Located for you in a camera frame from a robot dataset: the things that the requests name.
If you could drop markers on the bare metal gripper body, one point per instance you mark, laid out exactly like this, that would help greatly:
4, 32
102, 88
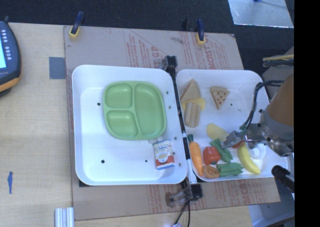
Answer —
272, 141

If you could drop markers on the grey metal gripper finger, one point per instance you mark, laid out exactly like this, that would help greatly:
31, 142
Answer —
250, 139
231, 139

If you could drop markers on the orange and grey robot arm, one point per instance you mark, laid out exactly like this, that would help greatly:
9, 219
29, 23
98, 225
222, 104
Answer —
281, 101

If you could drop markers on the red tomato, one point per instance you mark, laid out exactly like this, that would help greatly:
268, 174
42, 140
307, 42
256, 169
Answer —
237, 144

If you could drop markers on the green bean bundle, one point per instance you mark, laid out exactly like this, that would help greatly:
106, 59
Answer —
230, 169
222, 151

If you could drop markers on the white crumpled lump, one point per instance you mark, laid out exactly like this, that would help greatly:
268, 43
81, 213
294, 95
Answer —
257, 151

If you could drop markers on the yellow potato slice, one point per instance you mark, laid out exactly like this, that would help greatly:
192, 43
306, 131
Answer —
216, 132

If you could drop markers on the yellow banana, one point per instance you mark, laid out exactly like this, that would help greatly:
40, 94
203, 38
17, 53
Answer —
246, 159

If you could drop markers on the red bell pepper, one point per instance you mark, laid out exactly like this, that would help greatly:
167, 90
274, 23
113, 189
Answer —
211, 154

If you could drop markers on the white plastic tray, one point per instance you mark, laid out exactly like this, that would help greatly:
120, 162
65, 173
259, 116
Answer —
240, 116
120, 161

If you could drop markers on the orange croissant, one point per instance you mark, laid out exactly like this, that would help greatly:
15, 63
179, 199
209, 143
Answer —
210, 171

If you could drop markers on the orange carrot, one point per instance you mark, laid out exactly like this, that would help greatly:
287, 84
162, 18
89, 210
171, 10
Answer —
196, 154

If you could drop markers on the tan pizza slice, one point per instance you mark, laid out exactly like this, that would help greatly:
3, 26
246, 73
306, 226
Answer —
218, 97

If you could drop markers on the tan bread loaf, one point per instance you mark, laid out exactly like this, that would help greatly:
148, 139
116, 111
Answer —
192, 116

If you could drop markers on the yellow cheese slice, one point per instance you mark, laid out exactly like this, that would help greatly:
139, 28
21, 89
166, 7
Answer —
202, 103

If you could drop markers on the thin black and white rod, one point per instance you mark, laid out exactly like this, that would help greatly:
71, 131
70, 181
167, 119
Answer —
180, 118

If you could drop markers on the tan triangular sandwich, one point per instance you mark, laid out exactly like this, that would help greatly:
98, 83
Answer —
191, 89

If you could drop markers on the white blue red carton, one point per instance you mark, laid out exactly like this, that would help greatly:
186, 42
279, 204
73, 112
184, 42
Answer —
163, 154

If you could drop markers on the green divided plate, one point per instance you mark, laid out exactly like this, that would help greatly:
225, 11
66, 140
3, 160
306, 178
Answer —
147, 106

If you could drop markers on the brown cardboard board red print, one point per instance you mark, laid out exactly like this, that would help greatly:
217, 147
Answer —
120, 46

